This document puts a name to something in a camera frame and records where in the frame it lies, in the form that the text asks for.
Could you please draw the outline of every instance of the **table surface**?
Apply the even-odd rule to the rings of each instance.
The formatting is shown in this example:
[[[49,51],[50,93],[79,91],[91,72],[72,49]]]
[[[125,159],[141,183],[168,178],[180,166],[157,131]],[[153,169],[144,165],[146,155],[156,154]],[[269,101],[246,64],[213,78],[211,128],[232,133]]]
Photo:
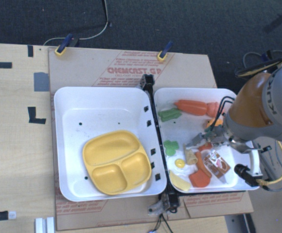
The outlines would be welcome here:
[[[35,218],[55,217],[51,106],[49,92],[34,91],[34,73],[48,73],[48,47],[34,46],[28,57],[26,45],[0,44],[0,211],[16,211],[15,220],[0,221],[0,232],[34,232]],[[29,123],[28,107],[36,107]],[[173,232],[227,233],[224,216],[173,220]],[[78,233],[149,232],[155,223],[91,228]],[[164,223],[158,233],[169,232]]]

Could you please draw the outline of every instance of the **yellow cable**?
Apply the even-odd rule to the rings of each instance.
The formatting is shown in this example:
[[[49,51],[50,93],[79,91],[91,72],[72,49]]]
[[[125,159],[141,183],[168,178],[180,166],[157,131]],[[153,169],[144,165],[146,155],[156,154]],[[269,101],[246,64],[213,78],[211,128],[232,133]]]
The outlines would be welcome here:
[[[277,144],[279,145],[279,147],[281,148],[282,150],[282,143],[280,141],[276,141]],[[271,184],[275,184],[275,183],[278,183],[279,181],[282,180],[282,175],[280,178],[274,180],[274,181],[265,181],[265,180],[262,180],[262,179],[257,179],[257,183],[260,185],[260,186],[269,186]]]

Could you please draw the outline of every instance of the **yellow divided plate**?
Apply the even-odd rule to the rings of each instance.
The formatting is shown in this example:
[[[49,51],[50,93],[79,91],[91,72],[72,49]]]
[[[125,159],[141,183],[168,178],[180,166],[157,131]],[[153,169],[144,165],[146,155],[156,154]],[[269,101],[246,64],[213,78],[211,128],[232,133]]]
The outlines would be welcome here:
[[[129,131],[114,131],[89,140],[83,148],[88,174],[98,190],[116,195],[151,177],[151,164],[139,139]]]

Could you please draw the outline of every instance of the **white tray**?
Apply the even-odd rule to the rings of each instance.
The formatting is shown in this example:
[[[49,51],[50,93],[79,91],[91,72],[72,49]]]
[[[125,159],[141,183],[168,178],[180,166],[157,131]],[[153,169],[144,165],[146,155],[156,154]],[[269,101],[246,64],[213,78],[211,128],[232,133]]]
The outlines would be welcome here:
[[[157,195],[167,179],[149,97],[138,88],[63,87],[54,96],[59,184],[71,201]],[[128,130],[147,152],[151,178],[143,185],[110,196],[97,190],[82,159],[84,144],[99,135]]]
[[[218,102],[224,96],[236,97],[236,95],[227,89],[215,88],[161,88],[154,94],[157,114],[160,111],[176,108],[174,102],[178,100],[197,100],[205,103]],[[225,112],[230,107],[226,103]],[[204,125],[207,120],[211,119],[209,116],[194,116],[185,112],[177,119],[162,122],[159,119],[159,127],[162,141],[170,140],[176,141],[179,144],[179,150],[173,156],[165,155],[168,170],[178,175],[185,181],[190,182],[189,175],[197,171],[195,165],[186,165],[184,168],[178,168],[175,165],[175,160],[180,158],[185,160],[183,144],[188,144],[199,133],[204,132]],[[202,158],[204,158],[210,150],[202,151]],[[250,157],[248,154],[240,154],[236,150],[228,146],[223,146],[217,152],[230,165],[231,169],[225,174],[226,183],[221,182],[214,175],[211,182],[204,188],[195,188],[191,185],[188,191],[183,191],[174,186],[174,188],[182,193],[209,193],[209,192],[226,192],[226,191],[243,191],[254,190],[258,187],[251,187],[245,183],[235,172],[236,164],[243,164],[250,167]]]

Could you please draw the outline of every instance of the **white cable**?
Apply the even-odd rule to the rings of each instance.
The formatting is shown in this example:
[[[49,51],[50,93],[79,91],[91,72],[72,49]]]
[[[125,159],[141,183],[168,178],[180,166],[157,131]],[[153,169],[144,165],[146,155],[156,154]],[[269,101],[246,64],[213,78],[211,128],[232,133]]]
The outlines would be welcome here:
[[[107,28],[107,26],[108,26],[108,11],[107,11],[106,0],[104,0],[104,4],[105,4],[105,9],[106,9],[106,24],[105,24],[104,28],[103,28],[98,34],[96,34],[96,35],[94,35],[94,36],[87,37],[87,38],[79,38],[79,40],[90,40],[90,39],[93,39],[93,38],[95,38],[95,37],[101,35],[101,34],[106,30],[106,28]],[[45,46],[45,45],[46,45],[48,42],[50,42],[50,41],[53,41],[53,40],[64,40],[64,39],[65,39],[64,37],[51,38],[51,39],[47,40],[47,41],[43,44],[43,46]]]

